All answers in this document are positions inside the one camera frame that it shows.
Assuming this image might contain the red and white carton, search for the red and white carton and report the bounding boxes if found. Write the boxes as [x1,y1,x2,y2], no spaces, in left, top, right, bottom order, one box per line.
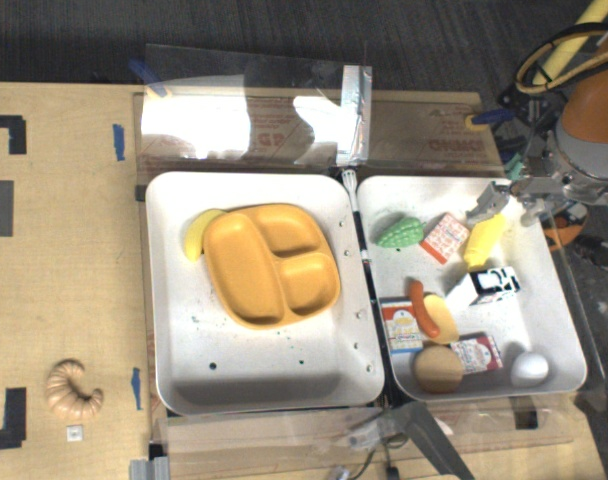
[449,332,505,376]

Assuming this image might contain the orange sausage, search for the orange sausage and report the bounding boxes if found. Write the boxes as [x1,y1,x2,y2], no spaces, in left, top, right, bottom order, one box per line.
[408,279,442,340]

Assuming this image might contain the white egg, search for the white egg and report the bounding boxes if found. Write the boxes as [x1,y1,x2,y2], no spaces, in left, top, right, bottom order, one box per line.
[509,351,551,389]

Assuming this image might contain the yellow bun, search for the yellow bun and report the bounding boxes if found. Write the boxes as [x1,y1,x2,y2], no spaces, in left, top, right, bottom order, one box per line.
[422,293,461,346]

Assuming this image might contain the orange and white carton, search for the orange and white carton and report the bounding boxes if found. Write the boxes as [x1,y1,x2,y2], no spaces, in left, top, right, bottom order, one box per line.
[419,212,471,266]

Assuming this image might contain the tan croissant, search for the tan croissant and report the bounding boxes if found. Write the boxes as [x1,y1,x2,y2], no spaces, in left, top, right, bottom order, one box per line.
[44,358,106,422]

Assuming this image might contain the orange divided plate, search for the orange divided plate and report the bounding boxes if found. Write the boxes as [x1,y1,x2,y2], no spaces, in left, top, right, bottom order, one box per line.
[202,202,342,331]

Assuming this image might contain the yellow bottle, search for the yellow bottle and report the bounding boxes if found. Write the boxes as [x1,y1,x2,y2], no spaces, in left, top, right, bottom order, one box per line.
[462,212,508,272]

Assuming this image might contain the yellow banana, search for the yellow banana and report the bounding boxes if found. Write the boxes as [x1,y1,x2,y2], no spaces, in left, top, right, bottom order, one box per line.
[183,208,229,263]

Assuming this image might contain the white plastic tray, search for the white plastic tray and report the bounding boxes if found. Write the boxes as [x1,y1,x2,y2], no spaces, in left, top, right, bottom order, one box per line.
[356,175,589,403]
[144,170,387,416]

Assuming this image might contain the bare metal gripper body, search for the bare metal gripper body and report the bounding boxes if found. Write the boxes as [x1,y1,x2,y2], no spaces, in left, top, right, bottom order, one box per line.
[508,166,608,207]

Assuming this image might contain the green grapes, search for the green grapes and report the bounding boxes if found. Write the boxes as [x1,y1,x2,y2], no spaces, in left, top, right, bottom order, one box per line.
[374,216,427,250]

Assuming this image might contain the yellow padded pole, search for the yellow padded pole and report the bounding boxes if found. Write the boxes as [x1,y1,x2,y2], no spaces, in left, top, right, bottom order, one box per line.
[533,0,608,87]

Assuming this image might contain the white carton with yellow print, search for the white carton with yellow print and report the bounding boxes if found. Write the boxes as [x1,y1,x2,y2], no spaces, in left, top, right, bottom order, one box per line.
[379,297,426,356]

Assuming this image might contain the black and white carton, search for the black and white carton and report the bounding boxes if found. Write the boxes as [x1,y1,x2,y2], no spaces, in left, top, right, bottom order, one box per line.
[444,265,523,310]

